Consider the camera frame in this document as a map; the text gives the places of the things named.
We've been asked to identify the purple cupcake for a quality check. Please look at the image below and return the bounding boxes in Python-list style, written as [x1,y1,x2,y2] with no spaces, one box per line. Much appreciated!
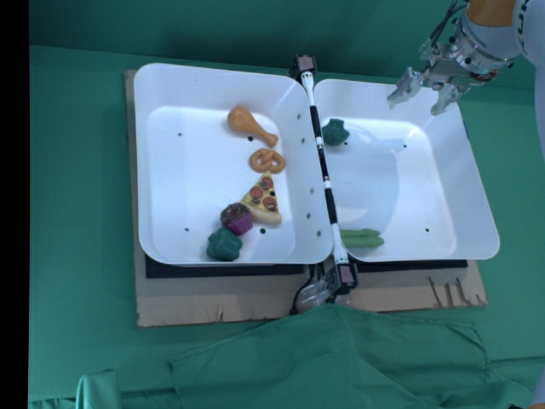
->
[220,202,254,236]

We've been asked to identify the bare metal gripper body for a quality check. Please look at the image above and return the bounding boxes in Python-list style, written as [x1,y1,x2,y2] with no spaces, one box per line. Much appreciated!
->
[421,32,508,94]

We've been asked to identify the brown cardboard board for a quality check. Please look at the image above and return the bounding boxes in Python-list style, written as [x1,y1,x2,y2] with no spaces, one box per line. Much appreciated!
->
[124,69,488,329]

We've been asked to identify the dark green broccoli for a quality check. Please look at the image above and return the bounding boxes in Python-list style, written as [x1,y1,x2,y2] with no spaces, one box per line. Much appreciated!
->
[321,118,351,147]

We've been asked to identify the black block with wires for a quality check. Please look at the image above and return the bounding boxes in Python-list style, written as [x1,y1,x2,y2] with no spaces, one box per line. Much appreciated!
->
[334,262,358,290]
[289,55,318,78]

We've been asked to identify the white plastic tray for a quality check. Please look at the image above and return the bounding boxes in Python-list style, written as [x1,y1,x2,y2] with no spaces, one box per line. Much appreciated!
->
[313,78,500,263]
[133,62,334,267]

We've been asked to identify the green pea pods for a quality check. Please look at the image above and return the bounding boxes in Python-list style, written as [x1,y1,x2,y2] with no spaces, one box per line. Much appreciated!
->
[339,228,385,249]

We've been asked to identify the orange chicken drumstick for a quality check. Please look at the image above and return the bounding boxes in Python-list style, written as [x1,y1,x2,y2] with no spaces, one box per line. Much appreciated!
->
[227,106,279,149]

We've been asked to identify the black and white thin rod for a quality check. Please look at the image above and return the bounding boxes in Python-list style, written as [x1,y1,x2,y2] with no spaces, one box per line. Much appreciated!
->
[301,72,350,267]

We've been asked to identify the green cloth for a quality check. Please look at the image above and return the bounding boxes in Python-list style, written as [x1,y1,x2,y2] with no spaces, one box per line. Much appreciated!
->
[28,303,545,409]

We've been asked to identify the green bell pepper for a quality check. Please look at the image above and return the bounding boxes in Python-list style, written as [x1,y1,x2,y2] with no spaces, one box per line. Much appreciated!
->
[206,227,244,262]

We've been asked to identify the orange pretzel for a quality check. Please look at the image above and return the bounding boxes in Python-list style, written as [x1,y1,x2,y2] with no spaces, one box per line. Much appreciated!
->
[249,147,285,175]

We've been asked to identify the yellow pizza slice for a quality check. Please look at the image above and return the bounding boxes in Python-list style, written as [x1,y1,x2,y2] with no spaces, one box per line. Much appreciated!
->
[238,170,283,225]

